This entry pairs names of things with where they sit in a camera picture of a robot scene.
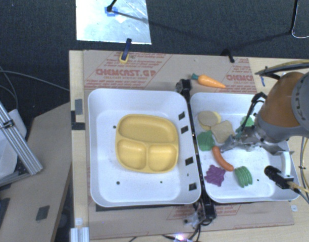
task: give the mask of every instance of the black fabric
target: black fabric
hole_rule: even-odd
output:
[[[289,34],[294,0],[146,0],[152,45],[132,51],[309,58],[309,38]],[[68,51],[123,50],[117,43],[76,40],[75,0],[0,0],[0,64],[69,87]],[[309,34],[309,0],[299,0],[297,35]],[[19,110],[32,118],[69,101],[69,93],[11,76]],[[0,75],[0,85],[7,86]],[[0,89],[0,99],[14,108]]]

